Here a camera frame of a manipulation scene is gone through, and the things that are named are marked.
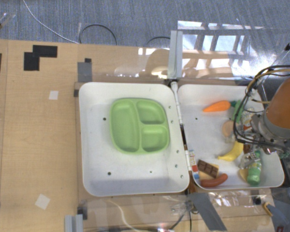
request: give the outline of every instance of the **wooden table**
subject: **wooden table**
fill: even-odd
[[[24,71],[24,52],[32,52],[34,44],[58,46],[58,56],[40,58],[40,71]],[[76,214],[82,196],[79,194],[82,181],[77,175],[73,96],[77,63],[92,59],[94,81],[163,83],[152,73],[166,69],[168,53],[157,50],[156,56],[150,58],[146,50],[0,40],[0,232],[64,231],[65,215]],[[230,74],[231,70],[225,68],[223,73]],[[50,100],[51,91],[58,92],[57,99]],[[45,209],[35,205],[41,194],[50,199]],[[260,190],[260,194],[274,204],[270,190]],[[151,220],[159,221],[161,226],[165,222],[172,224],[178,216],[172,213],[170,204],[176,202],[172,196],[169,200],[165,197],[87,196],[88,203],[93,204],[88,214],[95,214],[95,218],[84,221],[84,226],[92,229],[101,223],[122,225],[123,214],[133,226],[150,224]],[[270,217],[260,206],[253,205],[249,197],[234,202],[237,205],[216,203],[228,231],[274,229]],[[192,218],[193,231],[207,230],[200,215]],[[185,216],[175,231],[189,231],[187,219]]]

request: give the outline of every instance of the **hot dog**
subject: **hot dog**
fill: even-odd
[[[204,187],[204,188],[216,187],[216,186],[222,184],[223,182],[225,182],[227,179],[228,179],[228,175],[227,174],[222,174],[221,176],[219,176],[216,179],[201,180],[201,186]]]

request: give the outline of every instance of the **green bottle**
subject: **green bottle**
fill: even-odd
[[[260,183],[260,173],[262,167],[260,160],[260,151],[256,150],[255,154],[258,159],[248,166],[247,176],[247,182],[252,186],[256,186]]]

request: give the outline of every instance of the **toy banana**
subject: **toy banana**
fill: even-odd
[[[239,155],[242,153],[244,145],[235,141],[234,146],[231,151],[229,151],[224,156],[218,156],[218,159],[227,160],[227,161],[234,161]]]

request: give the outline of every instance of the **green plate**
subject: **green plate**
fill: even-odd
[[[110,110],[110,131],[121,152],[144,154],[164,150],[170,142],[163,107],[148,99],[120,99]]]

